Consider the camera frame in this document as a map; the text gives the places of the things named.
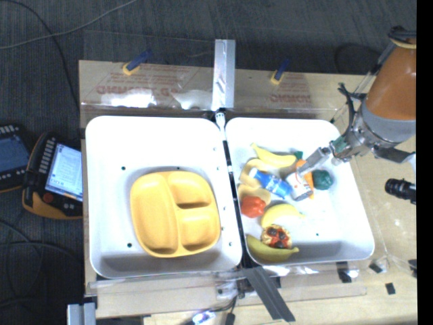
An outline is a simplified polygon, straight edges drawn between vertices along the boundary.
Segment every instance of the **banana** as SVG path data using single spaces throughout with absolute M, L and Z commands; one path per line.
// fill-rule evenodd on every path
M 276 204 L 266 210 L 265 214 L 262 216 L 261 225 L 262 228 L 267 228 L 268 226 L 276 223 L 281 217 L 295 216 L 299 218 L 304 218 L 305 215 L 298 212 L 298 210 L 288 203 Z
M 274 154 L 268 150 L 258 147 L 255 143 L 252 143 L 251 147 L 256 151 L 257 156 L 260 160 L 273 167 L 287 167 L 293 165 L 297 160 L 293 154 Z
M 262 172 L 268 171 L 268 166 L 262 160 L 251 159 L 245 164 L 244 168 L 242 169 L 241 174 L 239 176 L 239 180 L 243 184 L 246 184 L 247 186 L 250 186 L 253 189 L 258 189 L 262 186 L 259 180 L 252 178 L 248 175 L 253 167 L 256 167 L 259 171 Z
M 253 257 L 258 257 L 261 260 L 274 263 L 287 261 L 290 255 L 299 252 L 298 247 L 292 249 L 272 248 L 251 235 L 246 236 L 246 242 Z

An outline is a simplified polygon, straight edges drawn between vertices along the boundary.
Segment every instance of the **toy tomato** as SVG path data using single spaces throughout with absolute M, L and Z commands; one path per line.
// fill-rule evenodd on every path
M 266 203 L 258 196 L 247 195 L 242 199 L 241 213 L 249 218 L 256 218 L 265 212 Z

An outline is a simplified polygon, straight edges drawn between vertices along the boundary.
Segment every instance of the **water bottle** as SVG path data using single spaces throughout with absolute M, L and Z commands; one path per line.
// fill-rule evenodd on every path
M 248 175 L 257 179 L 264 189 L 281 198 L 285 198 L 292 192 L 292 187 L 289 183 L 277 176 L 260 172 L 256 167 L 253 167 Z

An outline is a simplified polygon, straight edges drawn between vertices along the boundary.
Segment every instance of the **black device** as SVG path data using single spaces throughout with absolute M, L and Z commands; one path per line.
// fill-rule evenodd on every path
M 22 187 L 31 138 L 22 125 L 0 125 L 0 192 Z
M 22 204 L 52 219 L 83 216 L 81 151 L 52 132 L 42 134 L 30 155 Z
M 410 200 L 411 204 L 417 204 L 417 188 L 415 184 L 409 183 L 404 179 L 390 178 L 385 183 L 385 191 L 397 198 Z

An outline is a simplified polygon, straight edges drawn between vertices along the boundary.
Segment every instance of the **cable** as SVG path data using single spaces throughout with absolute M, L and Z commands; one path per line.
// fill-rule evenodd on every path
M 1 243 L 0 244 L 0 248 L 4 248 L 7 246 L 40 246 L 43 248 L 51 248 L 55 251 L 59 251 L 67 256 L 69 256 L 70 258 L 72 258 L 72 260 L 74 260 L 77 264 L 79 264 L 80 266 L 83 264 L 83 261 L 81 261 L 78 257 L 75 257 L 71 252 L 67 251 L 66 249 L 56 246 L 54 244 L 50 244 L 50 243 L 42 243 L 42 242 L 34 242 L 34 241 L 29 241 L 29 242 L 9 242 L 9 243 Z
M 19 42 L 19 43 L 14 43 L 12 45 L 0 46 L 0 49 L 15 48 L 15 47 L 18 47 L 18 46 L 21 46 L 21 45 L 26 45 L 27 43 L 31 43 L 31 42 L 34 42 L 34 41 L 48 39 L 49 37 L 63 36 L 63 35 L 67 35 L 67 34 L 70 34 L 70 33 L 74 33 L 75 31 L 83 29 L 86 26 L 89 26 L 89 25 L 97 22 L 98 20 L 102 19 L 103 17 L 107 16 L 108 14 L 111 14 L 112 12 L 118 11 L 118 10 L 120 10 L 120 9 L 122 9 L 122 8 L 124 8 L 124 7 L 132 4 L 134 2 L 136 2 L 136 1 L 138 1 L 138 0 L 131 0 L 131 1 L 127 2 L 127 3 L 119 5 L 118 7 L 115 7 L 113 9 L 109 9 L 107 12 L 104 12 L 102 15 L 96 17 L 95 19 L 92 19 L 90 22 L 84 23 L 83 25 L 77 26 L 76 28 L 73 28 L 73 29 L 70 29 L 70 30 L 67 30 L 67 31 L 64 31 L 64 32 L 57 32 L 57 33 L 55 32 L 55 33 L 53 33 L 51 35 L 47 35 L 47 36 L 35 37 L 34 39 L 29 39 L 27 41 L 23 41 L 23 42 Z
M 237 296 L 235 296 L 235 298 L 233 299 L 233 305 L 231 306 L 230 312 L 227 313 L 225 317 L 224 325 L 233 325 L 235 323 L 236 316 L 233 314 L 233 310 L 236 306 L 236 300 L 237 300 Z
M 406 30 L 401 25 L 393 26 L 388 33 L 388 37 L 391 41 L 399 41 L 399 43 L 403 43 L 408 46 L 412 46 L 412 44 L 408 41 L 408 39 L 416 39 L 417 31 L 416 30 Z
M 352 124 L 355 117 L 355 107 L 353 106 L 352 98 L 350 97 L 350 93 L 344 86 L 344 83 L 340 83 L 338 91 L 346 97 L 346 105 L 349 110 L 349 122 L 347 124 L 346 131 L 342 134 L 342 136 L 346 136 L 346 134 L 352 129 Z
M 406 43 L 406 42 L 398 41 L 398 40 L 395 40 L 395 39 L 391 39 L 391 41 L 392 41 L 395 45 L 398 45 L 399 47 L 402 47 L 402 48 L 407 48 L 407 49 L 417 49 L 417 45 L 416 45 L 416 44 L 412 45 L 412 44 L 410 44 L 410 43 Z
M 24 211 L 22 211 L 20 213 L 20 215 L 18 215 L 18 218 L 15 220 L 16 223 L 18 223 L 21 219 L 21 216 L 23 214 Z M 47 292 L 45 290 L 44 296 L 40 297 L 35 297 L 35 296 L 31 296 L 30 291 L 31 288 L 35 285 L 38 277 L 41 275 L 42 272 L 42 264 L 43 264 L 43 250 L 42 252 L 39 252 L 37 250 L 36 247 L 41 247 L 41 248 L 51 248 L 54 249 L 56 251 L 59 251 L 65 255 L 67 255 L 68 257 L 72 258 L 74 261 L 76 261 L 76 263 L 78 264 L 78 266 L 81 268 L 83 266 L 83 261 L 77 257 L 75 257 L 72 253 L 70 253 L 69 251 L 67 251 L 66 249 L 56 246 L 54 244 L 49 244 L 49 243 L 44 243 L 44 242 L 35 242 L 35 241 L 31 241 L 27 238 L 27 236 L 25 236 L 20 230 L 17 230 L 14 226 L 12 226 L 11 224 L 8 224 L 6 222 L 4 222 L 3 220 L 0 219 L 0 224 L 6 228 L 8 228 L 11 232 L 14 232 L 15 234 L 19 235 L 21 238 L 24 239 L 25 242 L 10 242 L 10 235 L 8 235 L 7 237 L 7 242 L 6 243 L 2 243 L 0 244 L 0 248 L 7 248 L 9 253 L 9 249 L 11 246 L 31 246 L 33 247 L 33 249 L 37 252 L 38 256 L 39 256 L 39 268 L 38 268 L 38 272 L 37 272 L 37 276 L 35 278 L 35 280 L 33 281 L 33 283 L 31 284 L 31 287 L 28 289 L 28 292 L 26 293 L 27 295 L 18 295 L 17 292 L 14 290 L 13 288 L 13 284 L 12 282 L 9 280 L 9 283 L 11 284 L 11 289 L 12 292 L 14 294 L 14 296 L 12 298 L 8 298 L 8 299 L 4 299 L 4 300 L 0 300 L 0 309 L 3 308 L 8 308 L 8 307 L 12 307 L 14 305 L 20 305 L 21 307 L 23 307 L 25 310 L 27 310 L 28 312 L 30 312 L 32 315 L 40 318 L 44 323 L 46 323 L 46 317 L 47 314 L 46 312 L 40 312 L 40 311 L 36 311 L 35 309 L 31 309 L 29 308 L 29 302 L 34 303 L 34 302 L 41 302 L 46 308 L 51 309 L 49 311 L 50 314 L 53 313 L 54 308 L 52 309 L 52 306 L 49 305 L 49 301 L 47 298 Z M 44 284 L 43 286 L 45 286 L 45 289 L 47 287 L 46 285 L 47 281 L 46 281 L 46 277 L 44 276 Z
M 47 23 L 44 22 L 44 20 L 40 17 L 40 15 L 38 15 L 38 13 L 36 13 L 36 11 L 34 9 L 32 9 L 31 7 L 29 7 L 29 6 L 27 6 L 27 5 L 23 4 L 23 3 L 20 3 L 19 1 L 15 1 L 15 0 L 0 0 L 0 2 L 14 3 L 14 4 L 19 5 L 21 7 L 24 7 L 28 11 L 32 12 L 36 16 L 36 18 L 39 20 L 39 22 L 41 22 L 41 24 L 44 26 L 45 30 L 49 33 L 49 35 L 47 37 L 52 37 L 53 42 L 55 43 L 55 45 L 56 45 L 56 47 L 57 47 L 57 49 L 59 51 L 60 58 L 62 60 L 62 66 L 63 66 L 64 72 L 65 72 L 65 75 L 66 75 L 66 80 L 68 82 L 70 94 L 71 94 L 72 99 L 74 100 L 75 106 L 77 107 L 77 110 L 79 112 L 80 111 L 80 106 L 78 104 L 78 100 L 77 100 L 77 98 L 75 96 L 75 93 L 74 93 L 74 87 L 72 85 L 72 80 L 70 79 L 70 73 L 69 73 L 68 67 L 66 65 L 65 55 L 64 55 L 64 53 L 62 51 L 62 48 L 60 47 L 60 44 L 58 43 L 57 39 L 55 37 L 53 37 L 53 32 L 48 27 Z
M 233 311 L 233 308 L 235 307 L 236 304 L 236 299 L 237 299 L 237 295 L 234 296 L 234 298 L 232 298 L 232 300 L 230 300 L 230 302 L 225 306 L 222 306 L 220 308 L 210 308 L 209 311 L 218 312 L 218 311 L 228 311 L 229 309 Z

